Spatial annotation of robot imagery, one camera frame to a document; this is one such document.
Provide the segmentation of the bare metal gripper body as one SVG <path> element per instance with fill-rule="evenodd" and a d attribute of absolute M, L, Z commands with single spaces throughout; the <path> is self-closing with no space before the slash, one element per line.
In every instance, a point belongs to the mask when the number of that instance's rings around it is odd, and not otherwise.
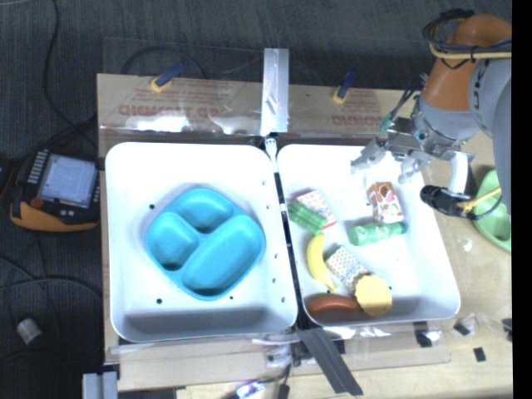
<path fill-rule="evenodd" d="M 384 147 L 392 154 L 429 161 L 451 160 L 475 135 L 475 124 L 456 118 L 431 123 L 424 116 L 411 118 L 386 116 Z"/>

